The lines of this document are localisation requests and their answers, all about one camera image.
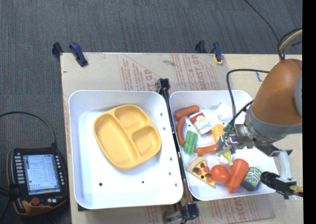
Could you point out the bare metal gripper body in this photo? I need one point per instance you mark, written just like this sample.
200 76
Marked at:
244 140

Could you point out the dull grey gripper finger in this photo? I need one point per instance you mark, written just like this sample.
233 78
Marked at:
220 146
228 147

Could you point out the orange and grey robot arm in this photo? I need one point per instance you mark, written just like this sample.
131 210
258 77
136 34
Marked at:
276 94

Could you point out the orange-red toy sausage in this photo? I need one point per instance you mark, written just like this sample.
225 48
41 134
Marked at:
186 111
181 131
206 149

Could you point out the orange toy bell pepper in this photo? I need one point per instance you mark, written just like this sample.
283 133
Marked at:
217 130

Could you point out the red toy tomato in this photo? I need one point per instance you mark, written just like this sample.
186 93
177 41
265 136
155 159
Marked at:
219 173

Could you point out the orange squeeze bottle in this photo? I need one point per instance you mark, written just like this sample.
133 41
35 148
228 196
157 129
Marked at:
237 173

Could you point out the red and white carton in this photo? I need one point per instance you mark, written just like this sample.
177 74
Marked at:
201 124

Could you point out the green toy asparagus bundle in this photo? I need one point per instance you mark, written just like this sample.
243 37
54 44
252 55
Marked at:
190 142

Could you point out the toy pizza slice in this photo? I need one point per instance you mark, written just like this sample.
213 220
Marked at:
201 171

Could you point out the white crumpled lump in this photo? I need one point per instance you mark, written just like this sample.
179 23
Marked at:
223 111

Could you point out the small can green label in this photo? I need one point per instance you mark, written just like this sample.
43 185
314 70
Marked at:
251 179

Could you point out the thin black and white rod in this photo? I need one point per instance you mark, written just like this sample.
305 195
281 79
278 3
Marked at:
176 141

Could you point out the white plastic tray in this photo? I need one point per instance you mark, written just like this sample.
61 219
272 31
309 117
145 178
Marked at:
98 193
197 98

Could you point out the yellow divided plate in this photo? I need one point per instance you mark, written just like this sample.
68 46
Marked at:
118 141

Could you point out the brown cardboard board red print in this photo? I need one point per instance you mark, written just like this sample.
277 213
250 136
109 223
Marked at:
138 72

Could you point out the black cylinder on white bracket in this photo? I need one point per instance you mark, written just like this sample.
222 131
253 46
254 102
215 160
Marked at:
276 182

